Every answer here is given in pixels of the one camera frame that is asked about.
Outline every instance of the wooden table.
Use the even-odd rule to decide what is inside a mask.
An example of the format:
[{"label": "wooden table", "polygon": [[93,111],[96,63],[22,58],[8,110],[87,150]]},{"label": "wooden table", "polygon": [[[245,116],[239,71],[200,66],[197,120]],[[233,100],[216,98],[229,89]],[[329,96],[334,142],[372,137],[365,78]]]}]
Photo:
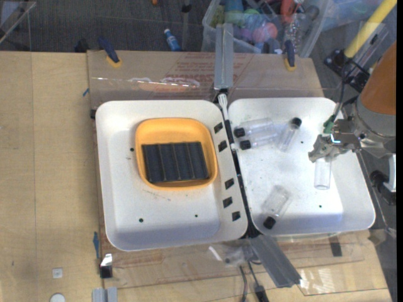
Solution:
[{"label": "wooden table", "polygon": [[[0,53],[0,302],[48,301],[54,293],[91,301],[92,290],[105,285],[93,243],[99,214],[88,87],[85,54]],[[297,267],[305,282],[268,290],[270,301],[391,301],[368,236],[355,234],[362,258]],[[329,276],[338,288],[329,289]],[[322,284],[304,287],[310,278]],[[224,289],[239,295],[241,277],[119,289],[118,300],[195,301],[205,294],[207,301]],[[250,294],[248,301],[257,300]]]}]

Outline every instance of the small glass bottle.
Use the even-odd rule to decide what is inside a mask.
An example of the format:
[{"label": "small glass bottle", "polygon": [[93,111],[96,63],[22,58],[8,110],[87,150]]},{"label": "small glass bottle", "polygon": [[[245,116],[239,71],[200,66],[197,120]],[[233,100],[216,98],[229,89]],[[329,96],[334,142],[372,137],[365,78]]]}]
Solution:
[{"label": "small glass bottle", "polygon": [[273,128],[273,121],[270,118],[261,118],[258,120],[247,121],[234,129],[234,135],[237,138],[246,137],[253,133],[268,131]]},{"label": "small glass bottle", "polygon": [[277,130],[274,125],[270,129],[254,133],[248,136],[247,140],[242,140],[239,145],[241,150],[247,150],[250,148],[261,147],[266,144],[273,143],[277,137]]},{"label": "small glass bottle", "polygon": [[277,143],[277,146],[281,151],[286,152],[290,148],[295,135],[299,131],[301,123],[302,121],[300,118],[293,118],[288,122]]}]

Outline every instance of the clear plastic container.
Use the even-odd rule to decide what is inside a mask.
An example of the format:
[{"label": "clear plastic container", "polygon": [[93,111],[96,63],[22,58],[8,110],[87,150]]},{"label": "clear plastic container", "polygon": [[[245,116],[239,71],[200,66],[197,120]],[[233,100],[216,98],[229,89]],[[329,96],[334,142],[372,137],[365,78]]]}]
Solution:
[{"label": "clear plastic container", "polygon": [[322,31],[369,18],[383,0],[329,0]]},{"label": "clear plastic container", "polygon": [[[202,52],[214,52],[215,50],[215,19],[217,18],[216,11],[220,9],[220,3],[222,0],[212,0],[207,12],[203,18],[203,44],[201,46]],[[302,0],[302,6],[306,9],[309,6],[316,6],[319,8],[319,15],[312,22],[311,29],[302,38],[299,50],[300,57],[309,57],[318,37],[322,31],[322,24],[324,17],[327,13],[327,5],[329,0]],[[267,16],[271,19],[273,14],[264,12],[262,16]],[[281,32],[279,30],[278,38],[281,38]],[[262,49],[259,46],[254,46],[252,43],[241,39],[241,37],[234,38],[234,51],[236,53],[261,53]]]}]

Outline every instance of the gray carpet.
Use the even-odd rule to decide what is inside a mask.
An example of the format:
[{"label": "gray carpet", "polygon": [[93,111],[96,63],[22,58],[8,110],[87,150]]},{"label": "gray carpet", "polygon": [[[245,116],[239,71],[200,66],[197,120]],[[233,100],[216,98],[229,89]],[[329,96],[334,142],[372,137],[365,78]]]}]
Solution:
[{"label": "gray carpet", "polygon": [[[168,51],[164,39],[166,28],[181,42],[184,0],[158,0],[157,6],[150,0],[30,1],[37,2],[30,14],[33,51],[73,52],[82,38],[90,48],[97,48],[97,38],[101,35],[116,49]],[[201,23],[210,1],[191,0],[187,50],[200,50]]]}]

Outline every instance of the white plastic bin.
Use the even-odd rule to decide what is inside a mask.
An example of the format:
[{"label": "white plastic bin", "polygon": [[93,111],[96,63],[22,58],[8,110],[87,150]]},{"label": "white plastic bin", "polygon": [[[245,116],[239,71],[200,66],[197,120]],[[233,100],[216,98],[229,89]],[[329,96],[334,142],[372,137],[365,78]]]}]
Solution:
[{"label": "white plastic bin", "polygon": [[[220,4],[221,0],[212,0],[207,12],[203,18],[203,45],[201,47],[202,52],[214,52],[215,51],[215,28],[210,24],[213,20],[215,10]],[[329,0],[303,0],[302,2],[305,8],[310,5],[317,6],[320,10],[318,17],[313,21],[312,27],[309,33],[303,38],[300,47],[300,57],[309,57],[318,37],[322,31],[325,15],[327,14],[327,6]],[[261,53],[260,49],[253,45],[244,42],[239,39],[234,39],[234,52],[235,53]]]}]

